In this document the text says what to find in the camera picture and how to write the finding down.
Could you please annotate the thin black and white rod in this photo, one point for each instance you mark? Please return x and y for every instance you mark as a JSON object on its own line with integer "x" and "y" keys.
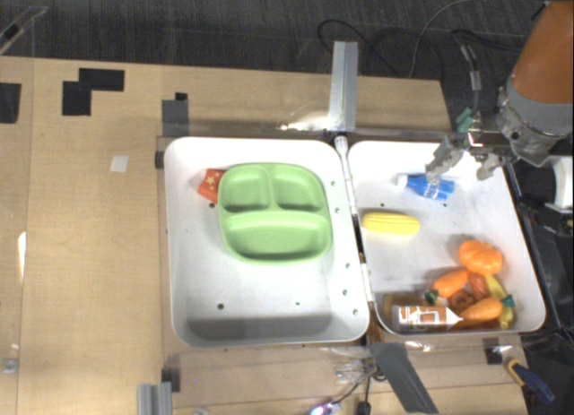
{"x": 349, "y": 182}

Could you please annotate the green divided plate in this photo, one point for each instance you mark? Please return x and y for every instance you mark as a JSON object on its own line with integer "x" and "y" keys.
{"x": 273, "y": 234}

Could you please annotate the yellow corn cob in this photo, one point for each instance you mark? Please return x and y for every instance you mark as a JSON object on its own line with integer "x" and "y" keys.
{"x": 390, "y": 222}

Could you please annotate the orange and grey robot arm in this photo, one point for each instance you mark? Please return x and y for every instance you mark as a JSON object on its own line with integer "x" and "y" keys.
{"x": 545, "y": 59}

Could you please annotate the white plastic tray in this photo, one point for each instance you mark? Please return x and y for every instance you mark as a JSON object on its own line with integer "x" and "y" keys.
{"x": 453, "y": 220}
{"x": 251, "y": 296}

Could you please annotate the yellow banana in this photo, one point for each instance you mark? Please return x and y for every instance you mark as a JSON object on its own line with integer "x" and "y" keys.
{"x": 494, "y": 287}

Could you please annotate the orange carrot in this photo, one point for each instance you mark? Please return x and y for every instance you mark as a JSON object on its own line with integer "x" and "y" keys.
{"x": 482, "y": 311}
{"x": 450, "y": 283}

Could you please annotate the brown biscuit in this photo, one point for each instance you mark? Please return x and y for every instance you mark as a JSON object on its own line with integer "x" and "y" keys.
{"x": 462, "y": 301}

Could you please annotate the orange pumpkin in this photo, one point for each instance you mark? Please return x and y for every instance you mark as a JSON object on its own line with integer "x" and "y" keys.
{"x": 480, "y": 257}

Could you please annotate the brown bottle with white label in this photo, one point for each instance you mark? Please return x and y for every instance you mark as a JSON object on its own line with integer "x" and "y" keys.
{"x": 421, "y": 318}

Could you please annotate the red packet with yellow stars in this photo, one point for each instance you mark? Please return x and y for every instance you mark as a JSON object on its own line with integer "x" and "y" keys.
{"x": 209, "y": 184}

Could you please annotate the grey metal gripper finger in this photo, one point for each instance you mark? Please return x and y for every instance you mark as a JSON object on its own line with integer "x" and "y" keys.
{"x": 491, "y": 166}
{"x": 446, "y": 158}

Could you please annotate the red-brown sausage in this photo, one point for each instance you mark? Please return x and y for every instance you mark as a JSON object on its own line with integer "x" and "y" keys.
{"x": 478, "y": 287}

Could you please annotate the blue bottle with white cap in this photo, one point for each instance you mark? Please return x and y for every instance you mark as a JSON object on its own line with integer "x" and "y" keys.
{"x": 417, "y": 185}

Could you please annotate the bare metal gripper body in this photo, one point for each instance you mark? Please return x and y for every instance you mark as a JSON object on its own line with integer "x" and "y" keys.
{"x": 527, "y": 146}

